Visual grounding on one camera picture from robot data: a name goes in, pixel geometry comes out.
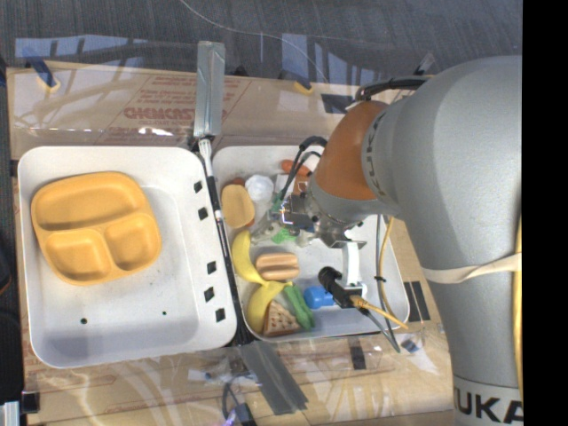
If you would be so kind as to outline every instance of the white band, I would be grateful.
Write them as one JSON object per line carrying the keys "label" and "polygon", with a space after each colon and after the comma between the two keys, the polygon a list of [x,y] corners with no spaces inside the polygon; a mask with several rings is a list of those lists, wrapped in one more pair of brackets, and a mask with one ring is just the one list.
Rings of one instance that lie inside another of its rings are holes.
{"label": "white band", "polygon": [[485,265],[464,266],[450,270],[430,270],[422,268],[424,277],[438,284],[459,284],[482,274],[497,272],[520,272],[523,269],[523,253],[519,252],[512,256],[490,262]]}

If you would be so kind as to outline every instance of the yellow divided tray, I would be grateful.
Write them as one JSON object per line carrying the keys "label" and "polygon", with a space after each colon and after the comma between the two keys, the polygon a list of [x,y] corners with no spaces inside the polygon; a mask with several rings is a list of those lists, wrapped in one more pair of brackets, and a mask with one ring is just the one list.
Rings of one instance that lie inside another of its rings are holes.
{"label": "yellow divided tray", "polygon": [[88,286],[144,270],[160,255],[162,238],[144,192],[120,172],[68,177],[34,195],[35,235],[52,270]]}

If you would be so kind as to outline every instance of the bread slice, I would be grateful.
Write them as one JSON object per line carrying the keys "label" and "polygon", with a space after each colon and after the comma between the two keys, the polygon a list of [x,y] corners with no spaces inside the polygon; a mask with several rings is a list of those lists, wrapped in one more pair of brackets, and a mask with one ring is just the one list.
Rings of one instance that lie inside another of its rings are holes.
{"label": "bread slice", "polygon": [[263,335],[266,337],[290,335],[300,329],[296,317],[284,306],[271,301],[264,317]]}

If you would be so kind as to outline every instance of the white plastic object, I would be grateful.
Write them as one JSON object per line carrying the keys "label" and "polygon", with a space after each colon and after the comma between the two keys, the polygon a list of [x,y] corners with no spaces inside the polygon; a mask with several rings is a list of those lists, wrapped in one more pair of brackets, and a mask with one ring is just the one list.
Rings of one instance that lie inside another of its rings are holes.
{"label": "white plastic object", "polygon": [[272,198],[274,183],[264,175],[253,175],[245,182],[245,188],[253,202],[268,202]]}
{"label": "white plastic object", "polygon": [[[322,151],[321,147],[314,147],[314,150]],[[232,178],[247,175],[263,175],[269,178],[276,178],[281,172],[280,162],[283,159],[294,159],[297,146],[228,146],[219,150],[213,156],[213,170],[215,171],[218,183],[223,185]],[[270,207],[270,202],[256,207],[255,222],[261,222],[261,218]],[[367,287],[364,297],[371,304],[380,304],[378,290],[375,280],[375,260],[376,260],[376,226],[377,217],[372,216],[365,219],[361,227],[355,226],[350,231],[350,237],[355,241],[367,241],[359,251],[360,280]],[[386,233],[384,219],[380,221],[380,237]],[[236,231],[229,229],[229,241],[233,241]],[[274,252],[275,244],[268,240],[252,246],[250,258],[256,260],[258,256],[267,252]],[[298,257],[300,274],[294,278],[295,284],[302,291],[310,286],[318,286],[318,272],[324,266],[331,266],[337,271],[343,269],[343,254],[340,249],[328,248],[323,242],[315,240],[305,248],[298,247],[293,241],[287,241],[278,248],[281,251],[293,252]],[[386,295],[390,307],[398,319],[406,322],[410,314],[410,304],[406,296],[404,283],[400,276],[397,259],[394,254],[391,242],[388,241],[385,248],[383,260],[383,276],[387,280],[385,284]],[[247,305],[248,299],[257,288],[257,284],[246,282],[239,276],[236,277],[237,289],[241,305]],[[281,304],[287,304],[285,294],[278,294],[277,300]],[[293,341],[302,339],[312,339],[318,337],[331,337],[342,335],[355,335],[359,333],[374,333],[377,326],[372,320],[364,317],[354,308],[341,309],[339,306],[328,306],[313,311],[315,327],[311,331],[300,331],[293,335],[263,337],[253,332],[257,338],[265,341]],[[374,316],[383,324],[384,318],[374,313]]]}
{"label": "white plastic object", "polygon": [[[69,176],[114,170],[145,192],[162,234],[149,268],[94,286],[53,273],[30,216],[35,191]],[[29,331],[52,367],[84,367],[222,347],[236,316],[205,173],[175,147],[42,146],[18,169]]]}

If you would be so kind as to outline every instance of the black hole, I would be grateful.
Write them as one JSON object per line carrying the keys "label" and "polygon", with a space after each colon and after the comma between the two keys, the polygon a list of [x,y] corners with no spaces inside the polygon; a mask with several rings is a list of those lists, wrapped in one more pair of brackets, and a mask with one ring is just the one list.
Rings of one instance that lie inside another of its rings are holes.
{"label": "black hole", "polygon": [[203,207],[202,209],[199,209],[198,213],[199,213],[199,219],[201,221],[208,216],[207,209],[205,207]]}
{"label": "black hole", "polygon": [[217,263],[215,261],[209,262],[207,264],[207,274],[211,274],[217,271]]}
{"label": "black hole", "polygon": [[205,303],[207,303],[215,296],[215,290],[213,290],[213,288],[208,288],[205,292],[203,292],[203,294],[205,295]]}
{"label": "black hole", "polygon": [[215,311],[215,317],[217,318],[217,322],[224,320],[225,319],[225,309],[223,309],[223,308],[217,309]]}

